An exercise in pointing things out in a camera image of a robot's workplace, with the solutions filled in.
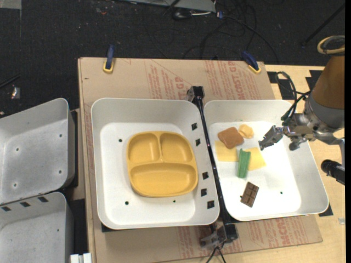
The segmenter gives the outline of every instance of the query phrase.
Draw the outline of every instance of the yellow plate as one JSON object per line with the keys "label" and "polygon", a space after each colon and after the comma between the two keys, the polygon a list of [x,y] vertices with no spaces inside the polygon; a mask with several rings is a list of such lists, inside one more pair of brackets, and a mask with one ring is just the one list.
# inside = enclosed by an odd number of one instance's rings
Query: yellow plate
{"label": "yellow plate", "polygon": [[127,146],[127,165],[131,185],[142,196],[184,195],[198,182],[190,142],[170,131],[147,131],[132,136]]}

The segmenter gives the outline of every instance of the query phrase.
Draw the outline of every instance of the black hole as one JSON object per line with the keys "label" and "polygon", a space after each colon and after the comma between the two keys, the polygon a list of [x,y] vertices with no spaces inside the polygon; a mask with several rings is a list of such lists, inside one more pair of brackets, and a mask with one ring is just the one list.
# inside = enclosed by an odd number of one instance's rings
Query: black hole
{"label": "black hole", "polygon": [[38,197],[38,200],[41,201],[42,203],[47,203],[48,200],[44,197]]}
{"label": "black hole", "polygon": [[23,207],[27,208],[27,207],[30,207],[31,205],[28,204],[27,202],[22,202],[20,203]]}
{"label": "black hole", "polygon": [[1,208],[3,211],[10,211],[11,209],[9,207],[3,207]]}
{"label": "black hole", "polygon": [[207,195],[207,189],[201,189],[201,197]]}
{"label": "black hole", "polygon": [[202,173],[202,179],[207,179],[207,178],[209,178],[209,176],[208,176],[208,172],[205,172],[205,173]]}
{"label": "black hole", "polygon": [[214,201],[207,202],[207,209],[214,208]]}

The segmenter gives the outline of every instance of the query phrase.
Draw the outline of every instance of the cardboard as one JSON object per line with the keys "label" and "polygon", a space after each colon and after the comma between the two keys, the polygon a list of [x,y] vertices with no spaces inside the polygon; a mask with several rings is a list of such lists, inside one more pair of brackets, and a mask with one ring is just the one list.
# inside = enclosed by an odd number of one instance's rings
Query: cardboard
{"label": "cardboard", "polygon": [[[207,226],[146,228],[104,232],[97,215],[90,109],[99,98],[184,99],[192,85],[201,85],[205,101],[214,99],[274,99],[267,72],[251,72],[243,61],[115,59],[114,71],[103,72],[103,58],[78,60],[89,251],[93,262],[165,262],[209,256],[200,238]],[[223,253],[262,250],[322,241],[316,217],[240,222],[239,239]]]}

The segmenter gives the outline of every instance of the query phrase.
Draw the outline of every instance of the yellow cheese slice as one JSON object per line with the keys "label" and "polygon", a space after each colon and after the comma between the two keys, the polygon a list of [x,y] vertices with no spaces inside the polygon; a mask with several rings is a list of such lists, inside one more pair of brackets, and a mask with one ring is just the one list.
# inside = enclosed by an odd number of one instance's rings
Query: yellow cheese slice
{"label": "yellow cheese slice", "polygon": [[214,142],[214,147],[216,149],[217,159],[220,162],[237,162],[239,160],[236,147],[228,149],[226,145],[219,140]]}
{"label": "yellow cheese slice", "polygon": [[253,138],[253,129],[247,124],[242,124],[239,126],[238,132],[243,138]]}
{"label": "yellow cheese slice", "polygon": [[250,162],[248,163],[248,170],[260,169],[266,166],[262,157],[261,150],[258,147],[245,149],[246,152],[251,152]]}

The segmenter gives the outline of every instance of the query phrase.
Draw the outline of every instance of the black floor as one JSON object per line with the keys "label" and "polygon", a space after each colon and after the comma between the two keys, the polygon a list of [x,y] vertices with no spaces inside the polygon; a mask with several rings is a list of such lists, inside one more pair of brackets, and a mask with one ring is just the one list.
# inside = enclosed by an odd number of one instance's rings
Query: black floor
{"label": "black floor", "polygon": [[[22,0],[0,9],[0,118],[65,98],[79,107],[77,59],[241,60],[249,51],[266,64],[324,66],[323,38],[345,34],[345,9],[301,45],[345,0],[218,0],[215,14],[175,21],[174,9],[111,0]],[[12,99],[17,87],[19,98]]]}

